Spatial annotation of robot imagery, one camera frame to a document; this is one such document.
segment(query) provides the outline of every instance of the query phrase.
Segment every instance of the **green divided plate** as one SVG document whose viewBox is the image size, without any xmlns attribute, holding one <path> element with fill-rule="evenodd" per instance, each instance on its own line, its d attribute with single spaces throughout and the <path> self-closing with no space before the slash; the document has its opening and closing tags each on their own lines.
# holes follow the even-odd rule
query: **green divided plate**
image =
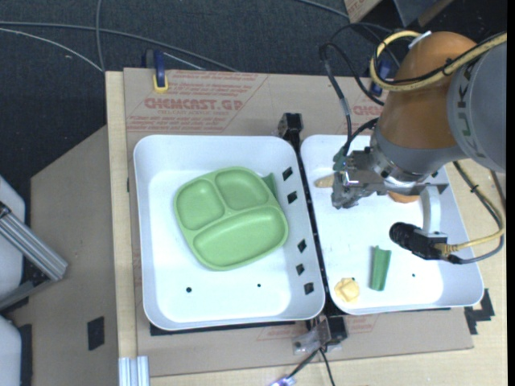
<svg viewBox="0 0 515 386">
<path fill-rule="evenodd" d="M 281 247 L 288 223 L 273 178 L 244 167 L 213 171 L 185 183 L 174 198 L 175 216 L 196 258 L 215 270 L 256 261 Z"/>
</svg>

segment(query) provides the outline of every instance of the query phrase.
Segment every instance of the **table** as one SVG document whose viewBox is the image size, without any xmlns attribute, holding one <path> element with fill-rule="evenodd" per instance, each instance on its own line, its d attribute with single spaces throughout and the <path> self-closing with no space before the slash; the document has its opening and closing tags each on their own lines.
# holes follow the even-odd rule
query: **table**
<svg viewBox="0 0 515 386">
<path fill-rule="evenodd" d="M 109 130 L 109 164 L 113 214 L 113 250 L 117 305 L 118 354 L 134 358 L 138 355 L 134 276 L 130 231 L 130 200 L 127 193 L 129 176 L 126 149 L 126 120 L 124 111 L 124 80 L 122 72 L 106 73 L 107 113 Z M 466 161 L 466 168 L 496 202 L 500 200 L 489 170 Z M 458 175 L 448 168 L 451 182 Z M 466 187 L 455 189 L 463 221 L 471 238 L 492 233 L 488 214 Z M 405 385 L 507 384 L 507 311 L 506 311 L 506 254 L 482 261 L 480 270 L 488 288 L 496 316 L 491 322 L 479 323 L 479 335 L 474 336 L 470 350 L 402 355 L 373 359 L 353 359 L 331 362 L 337 385 Z M 267 385 L 291 372 L 294 366 L 272 366 L 193 375 L 152 377 L 153 386 L 165 385 Z M 298 384 L 330 384 L 323 363 L 312 363 L 297 376 Z"/>
</svg>

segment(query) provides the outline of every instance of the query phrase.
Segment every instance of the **yellow cable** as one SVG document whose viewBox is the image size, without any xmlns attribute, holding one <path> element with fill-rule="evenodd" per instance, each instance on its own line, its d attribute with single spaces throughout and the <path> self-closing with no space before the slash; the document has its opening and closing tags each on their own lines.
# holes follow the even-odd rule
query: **yellow cable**
<svg viewBox="0 0 515 386">
<path fill-rule="evenodd" d="M 482 198 L 486 203 L 489 205 L 489 207 L 496 213 L 497 219 L 499 220 L 499 223 L 501 224 L 499 226 L 499 230 L 497 232 L 493 233 L 490 236 L 481 237 L 480 239 L 471 240 L 468 242 L 460 243 L 460 244 L 447 244 L 447 243 L 437 243 L 435 244 L 435 248 L 440 250 L 444 256 L 448 256 L 449 254 L 453 252 L 457 252 L 461 250 L 462 248 L 467 248 L 470 246 L 476 246 L 478 244 L 486 243 L 490 240 L 498 239 L 502 235 L 505 234 L 505 222 L 503 220 L 502 214 L 499 212 L 497 207 L 495 207 L 490 199 L 488 199 L 479 189 L 476 189 L 475 193 Z"/>
<path fill-rule="evenodd" d="M 385 48 L 391 44 L 393 41 L 401 39 L 403 37 L 419 37 L 420 33 L 417 33 L 416 31 L 399 31 L 398 33 L 394 33 L 390 36 L 388 36 L 379 46 L 377 46 L 376 49 L 376 55 L 370 60 L 370 76 L 372 77 L 372 80 L 374 83 L 376 83 L 378 86 L 390 90 L 391 92 L 407 92 L 410 90 L 416 90 L 417 88 L 425 87 L 429 84 L 433 84 L 436 81 L 441 80 L 444 77 L 449 76 L 453 72 L 455 72 L 458 68 L 463 66 L 464 64 L 472 61 L 476 57 L 482 55 L 486 51 L 494 48 L 495 46 L 498 46 L 505 41 L 507 41 L 508 32 L 503 33 L 502 35 L 498 35 L 497 37 L 489 40 L 486 43 L 480 43 L 477 46 L 475 46 L 472 50 L 470 50 L 467 54 L 463 55 L 462 57 L 459 57 L 457 60 L 451 62 L 446 67 L 443 68 L 438 73 L 435 73 L 431 77 L 427 77 L 426 79 L 415 81 L 413 83 L 408 84 L 395 84 L 393 81 L 392 83 L 386 83 L 378 76 L 376 71 L 376 65 L 374 59 L 378 58 L 379 55 L 385 50 Z"/>
</svg>

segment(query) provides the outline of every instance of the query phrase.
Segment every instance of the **white cable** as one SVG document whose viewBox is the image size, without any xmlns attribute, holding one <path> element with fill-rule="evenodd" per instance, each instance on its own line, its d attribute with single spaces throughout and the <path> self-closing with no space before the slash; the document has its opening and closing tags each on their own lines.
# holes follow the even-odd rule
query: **white cable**
<svg viewBox="0 0 515 386">
<path fill-rule="evenodd" d="M 93 61 L 91 61 L 90 59 L 88 59 L 88 58 L 84 57 L 83 55 L 77 53 L 76 51 L 73 51 L 70 47 L 63 46 L 60 43 L 54 42 L 54 41 L 49 40 L 49 39 L 45 39 L 43 37 L 39 37 L 37 35 L 30 35 L 30 34 L 25 33 L 23 31 L 4 29 L 4 28 L 1 28 L 1 27 L 0 27 L 0 31 L 5 31 L 6 33 L 12 33 L 13 35 L 24 35 L 26 37 L 31 37 L 32 39 L 36 39 L 36 40 L 40 40 L 40 41 L 45 42 L 45 43 L 53 44 L 54 46 L 60 47 L 60 48 L 62 48 L 64 50 L 66 50 L 66 51 L 69 51 L 73 55 L 76 55 L 77 57 L 79 57 L 80 59 L 85 61 L 86 63 L 91 64 L 93 67 L 95 67 L 96 70 L 98 70 L 99 72 L 103 73 L 102 69 L 100 67 L 98 67 Z"/>
<path fill-rule="evenodd" d="M 95 13 L 95 36 L 97 38 L 98 61 L 100 61 L 102 72 L 105 72 L 104 55 L 102 54 L 102 45 L 100 41 L 100 14 L 102 2 L 103 0 L 98 0 L 97 2 L 97 11 Z"/>
<path fill-rule="evenodd" d="M 73 29 L 73 30 L 83 30 L 83 31 L 95 31 L 95 27 L 91 26 L 79 26 L 76 24 L 59 24 L 59 23 L 34 23 L 34 22 L 4 22 L 0 20 L 0 26 L 13 26 L 13 27 L 54 27 L 54 28 L 60 28 L 60 29 Z M 239 72 L 237 69 L 232 68 L 228 66 L 227 64 L 220 63 L 216 60 L 209 59 L 208 57 L 204 57 L 203 55 L 199 55 L 197 53 L 194 53 L 192 51 L 184 50 L 183 48 L 172 46 L 167 43 L 159 42 L 157 40 L 148 39 L 147 37 L 142 37 L 141 35 L 133 35 L 131 33 L 126 33 L 124 31 L 118 31 L 118 30 L 110 30 L 101 28 L 100 31 L 102 33 L 108 33 L 111 35 L 119 35 L 123 37 L 127 37 L 129 39 L 135 39 L 142 42 L 155 44 L 160 47 L 165 47 L 169 50 L 177 51 L 179 53 L 183 53 L 185 55 L 189 55 L 191 57 L 195 57 L 196 59 L 203 60 L 207 63 L 214 64 L 220 68 L 224 68 L 225 70 L 229 70 L 231 72 Z"/>
<path fill-rule="evenodd" d="M 169 53 L 166 53 L 165 51 L 163 51 L 163 54 L 170 57 L 171 59 L 173 60 L 177 60 L 178 62 L 180 63 L 184 63 L 184 64 L 187 64 L 188 66 L 190 67 L 193 67 L 193 68 L 196 68 L 197 70 L 205 70 L 205 68 L 202 68 L 201 66 L 197 66 L 196 64 L 193 64 L 193 63 L 190 63 L 189 61 L 186 61 L 186 60 L 182 60 L 180 59 L 179 57 L 175 57 L 174 55 L 171 55 Z"/>
</svg>

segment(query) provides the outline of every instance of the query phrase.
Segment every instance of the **yellow object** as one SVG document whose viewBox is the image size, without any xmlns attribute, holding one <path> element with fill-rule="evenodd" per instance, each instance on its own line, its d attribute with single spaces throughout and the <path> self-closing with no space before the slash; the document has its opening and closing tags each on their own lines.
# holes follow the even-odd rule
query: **yellow object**
<svg viewBox="0 0 515 386">
<path fill-rule="evenodd" d="M 397 203 L 412 203 L 416 202 L 418 199 L 420 199 L 419 195 L 413 195 L 413 196 L 406 196 L 401 195 L 400 193 L 395 193 L 395 191 L 388 191 L 388 196 Z"/>
<path fill-rule="evenodd" d="M 399 40 L 405 37 L 419 37 L 420 33 L 416 31 L 399 31 L 398 33 L 394 33 L 384 39 L 379 46 L 377 46 L 375 58 L 378 58 L 379 55 L 386 49 L 386 47 L 394 42 L 395 40 Z M 372 58 L 370 60 L 369 70 L 370 76 L 375 84 L 379 87 L 384 88 L 386 90 L 390 90 L 391 92 L 403 92 L 415 90 L 417 88 L 426 87 L 429 84 L 433 84 L 436 81 L 443 79 L 444 77 L 450 76 L 453 72 L 455 72 L 458 68 L 463 66 L 464 64 L 474 60 L 476 57 L 479 57 L 486 51 L 502 44 L 503 42 L 508 41 L 508 32 L 499 34 L 492 39 L 486 41 L 485 43 L 477 44 L 473 49 L 466 51 L 462 55 L 458 56 L 455 59 L 451 59 L 448 64 L 443 64 L 438 72 L 434 75 L 424 78 L 419 81 L 415 81 L 413 83 L 408 84 L 396 84 L 393 82 L 392 84 L 386 83 L 379 78 L 379 75 L 376 71 L 375 59 Z"/>
<path fill-rule="evenodd" d="M 335 175 L 327 175 L 320 179 L 315 180 L 316 187 L 332 187 L 332 184 L 335 180 Z"/>
<path fill-rule="evenodd" d="M 335 292 L 344 302 L 356 303 L 360 296 L 360 287 L 355 280 L 344 277 L 336 284 Z"/>
<path fill-rule="evenodd" d="M 465 172 L 463 167 L 461 167 L 461 165 L 458 162 L 454 162 L 454 165 L 455 165 L 456 169 L 461 171 L 461 175 L 463 176 L 463 178 L 466 179 L 468 181 L 468 183 L 472 184 L 472 181 L 468 177 L 468 174 L 467 174 L 467 172 Z M 448 256 L 453 252 L 458 252 L 462 248 L 468 248 L 471 246 L 476 246 L 478 244 L 486 243 L 490 240 L 499 239 L 500 237 L 502 237 L 505 234 L 505 230 L 506 230 L 505 221 L 503 220 L 502 214 L 499 211 L 499 209 L 492 203 L 492 200 L 490 200 L 488 197 L 486 197 L 480 191 L 480 189 L 476 188 L 474 190 L 474 193 L 476 193 L 476 195 L 478 195 L 480 198 L 482 198 L 486 202 L 486 204 L 490 207 L 490 209 L 491 209 L 490 214 L 494 217 L 494 219 L 497 218 L 499 229 L 497 230 L 497 232 L 493 233 L 490 236 L 481 237 L 479 239 L 470 240 L 470 241 L 463 242 L 460 244 L 436 243 L 435 248 L 440 250 L 444 256 Z"/>
<path fill-rule="evenodd" d="M 154 91 L 157 93 L 166 93 L 168 91 L 168 79 L 166 76 L 164 76 L 164 87 L 158 86 L 158 80 L 155 77 L 155 75 L 152 76 L 154 80 Z"/>
</svg>

